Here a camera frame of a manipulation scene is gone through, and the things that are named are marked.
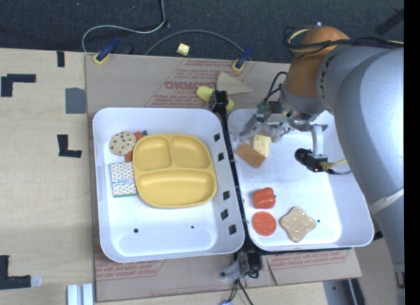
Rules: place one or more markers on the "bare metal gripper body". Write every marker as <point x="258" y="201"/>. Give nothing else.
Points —
<point x="279" y="116"/>

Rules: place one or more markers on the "orange bell pepper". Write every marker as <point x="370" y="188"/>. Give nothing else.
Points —
<point x="263" y="198"/>

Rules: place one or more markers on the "brown cardboard board red print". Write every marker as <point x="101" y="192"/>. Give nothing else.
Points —
<point x="131" y="80"/>

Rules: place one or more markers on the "yellow corn cob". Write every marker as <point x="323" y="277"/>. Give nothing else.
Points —
<point x="204" y="92"/>

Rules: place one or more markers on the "white plastic tray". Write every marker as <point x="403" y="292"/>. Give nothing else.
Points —
<point x="164" y="231"/>
<point x="305" y="192"/>

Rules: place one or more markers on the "orange carrot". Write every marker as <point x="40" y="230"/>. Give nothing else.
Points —
<point x="138" y="135"/>

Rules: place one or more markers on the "white patterned carton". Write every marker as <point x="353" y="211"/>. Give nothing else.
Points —
<point x="123" y="180"/>

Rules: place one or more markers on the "beige bread slice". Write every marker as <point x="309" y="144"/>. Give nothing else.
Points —
<point x="297" y="224"/>

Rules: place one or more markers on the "yellow divided plate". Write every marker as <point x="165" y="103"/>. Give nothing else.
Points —
<point x="174" y="172"/>

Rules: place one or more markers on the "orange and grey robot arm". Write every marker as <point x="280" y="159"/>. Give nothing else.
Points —
<point x="364" y="107"/>

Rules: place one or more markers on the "beige triangular slice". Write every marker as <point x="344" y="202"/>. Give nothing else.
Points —
<point x="231" y="85"/>

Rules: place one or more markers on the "black cylinder on white bracket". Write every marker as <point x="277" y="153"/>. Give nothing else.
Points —
<point x="310" y="158"/>

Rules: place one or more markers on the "thin black rod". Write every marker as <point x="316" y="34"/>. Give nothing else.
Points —
<point x="233" y="166"/>

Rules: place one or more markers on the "round orange slice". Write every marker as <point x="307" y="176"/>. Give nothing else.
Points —
<point x="264" y="223"/>

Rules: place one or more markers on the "orange wedge block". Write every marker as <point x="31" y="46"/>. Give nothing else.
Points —
<point x="250" y="155"/>

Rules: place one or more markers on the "yellow cheese piece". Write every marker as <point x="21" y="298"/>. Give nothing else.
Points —
<point x="262" y="145"/>

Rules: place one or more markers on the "yellow cube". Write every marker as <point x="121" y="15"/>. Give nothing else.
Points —
<point x="183" y="49"/>

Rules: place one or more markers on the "round beige green-dotted biscuit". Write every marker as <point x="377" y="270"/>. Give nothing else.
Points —
<point x="121" y="143"/>

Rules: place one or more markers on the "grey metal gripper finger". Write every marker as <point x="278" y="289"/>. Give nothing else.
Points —
<point x="250" y="129"/>
<point x="277" y="134"/>

